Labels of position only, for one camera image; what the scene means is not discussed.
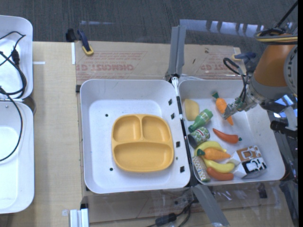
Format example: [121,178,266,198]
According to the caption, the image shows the brown cardboard board, red print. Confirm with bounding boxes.
[74,40,286,224]

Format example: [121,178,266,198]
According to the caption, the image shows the yellow divided plate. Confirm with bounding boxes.
[111,113,175,173]

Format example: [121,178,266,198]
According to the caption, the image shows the white patterned packet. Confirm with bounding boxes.
[192,156,212,183]

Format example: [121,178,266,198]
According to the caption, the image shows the orange chilli pepper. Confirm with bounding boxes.
[212,128,243,144]

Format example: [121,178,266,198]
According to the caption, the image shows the yellow banana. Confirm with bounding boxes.
[194,140,227,157]
[201,157,236,174]

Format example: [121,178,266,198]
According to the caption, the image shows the green bottle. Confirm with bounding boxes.
[187,108,214,133]

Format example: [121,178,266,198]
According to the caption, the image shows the black cylinder on white bracket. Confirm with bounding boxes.
[270,101,298,137]

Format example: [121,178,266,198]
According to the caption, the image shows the orange carrot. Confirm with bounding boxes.
[196,148,232,161]
[211,91,234,126]

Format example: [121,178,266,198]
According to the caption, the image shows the orange sausage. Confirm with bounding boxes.
[206,166,235,182]

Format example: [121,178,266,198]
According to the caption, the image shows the white brown black carton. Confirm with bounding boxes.
[226,145,268,180]

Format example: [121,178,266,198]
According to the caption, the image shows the white plastic tray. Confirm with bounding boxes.
[177,79,286,187]
[80,79,191,195]

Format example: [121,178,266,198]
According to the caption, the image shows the green can with peas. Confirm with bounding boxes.
[187,126,211,149]

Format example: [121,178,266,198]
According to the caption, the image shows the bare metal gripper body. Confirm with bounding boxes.
[232,88,264,113]

